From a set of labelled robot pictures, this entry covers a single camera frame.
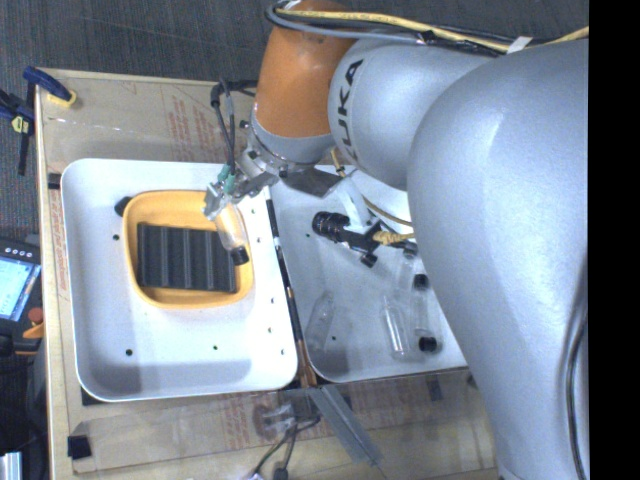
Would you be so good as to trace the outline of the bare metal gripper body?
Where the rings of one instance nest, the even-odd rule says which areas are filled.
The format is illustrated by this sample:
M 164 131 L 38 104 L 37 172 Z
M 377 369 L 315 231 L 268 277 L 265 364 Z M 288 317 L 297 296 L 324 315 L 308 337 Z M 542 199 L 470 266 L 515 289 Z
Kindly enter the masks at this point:
M 287 176 L 289 160 L 260 145 L 249 144 L 241 153 L 227 147 L 227 161 L 223 169 L 223 194 L 238 204 L 245 197 L 255 197 L 265 187 L 277 183 L 281 173 Z

